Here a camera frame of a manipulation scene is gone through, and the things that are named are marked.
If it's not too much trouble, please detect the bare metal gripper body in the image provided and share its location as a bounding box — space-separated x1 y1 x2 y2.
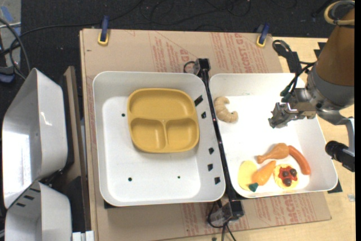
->
288 88 318 121

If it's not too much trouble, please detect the white plastic tray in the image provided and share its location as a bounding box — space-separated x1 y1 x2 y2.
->
208 72 339 199
92 71 227 207

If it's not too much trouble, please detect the orange toy chicken drumstick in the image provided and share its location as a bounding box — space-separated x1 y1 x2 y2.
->
256 142 290 165

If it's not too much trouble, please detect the orange-red toy sausage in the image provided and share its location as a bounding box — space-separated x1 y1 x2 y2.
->
287 145 312 176

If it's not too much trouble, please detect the orange toy carrot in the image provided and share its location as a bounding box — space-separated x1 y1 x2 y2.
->
248 160 277 194

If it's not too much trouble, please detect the beige toy croissant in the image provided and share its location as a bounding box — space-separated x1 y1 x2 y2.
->
213 96 239 124

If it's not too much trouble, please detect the thin black rod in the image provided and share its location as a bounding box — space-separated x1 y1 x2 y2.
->
200 69 241 208

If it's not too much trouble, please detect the pale yellow toy slice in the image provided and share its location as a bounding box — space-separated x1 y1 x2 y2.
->
237 160 258 192

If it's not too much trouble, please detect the yellow divided plate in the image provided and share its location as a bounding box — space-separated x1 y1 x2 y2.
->
126 87 201 154

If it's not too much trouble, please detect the brown cardboard board red print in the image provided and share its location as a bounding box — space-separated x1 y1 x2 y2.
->
79 28 332 241

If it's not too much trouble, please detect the black cylinder on white bracket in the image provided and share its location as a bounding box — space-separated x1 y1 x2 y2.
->
324 117 355 173

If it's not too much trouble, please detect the black block with thin wires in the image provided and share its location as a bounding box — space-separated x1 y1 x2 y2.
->
194 58 211 77
210 199 245 228

